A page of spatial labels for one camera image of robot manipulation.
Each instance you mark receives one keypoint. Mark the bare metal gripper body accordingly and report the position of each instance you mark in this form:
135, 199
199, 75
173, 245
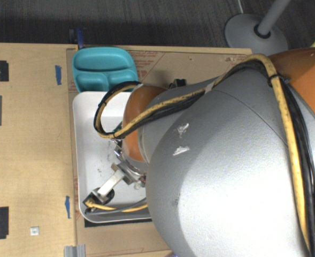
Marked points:
130, 171

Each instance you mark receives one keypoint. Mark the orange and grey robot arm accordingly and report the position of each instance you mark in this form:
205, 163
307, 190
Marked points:
226, 157

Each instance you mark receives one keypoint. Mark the white plastic tray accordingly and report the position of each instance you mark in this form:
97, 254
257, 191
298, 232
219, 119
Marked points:
89, 143

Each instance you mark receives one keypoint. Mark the blue divided plate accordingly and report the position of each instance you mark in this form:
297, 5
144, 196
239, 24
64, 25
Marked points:
101, 63

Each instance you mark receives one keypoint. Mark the brown cardboard board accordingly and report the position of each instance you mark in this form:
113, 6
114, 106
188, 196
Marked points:
189, 63

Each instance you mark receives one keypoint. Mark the grey round floor stand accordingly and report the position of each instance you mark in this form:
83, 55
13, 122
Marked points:
246, 33

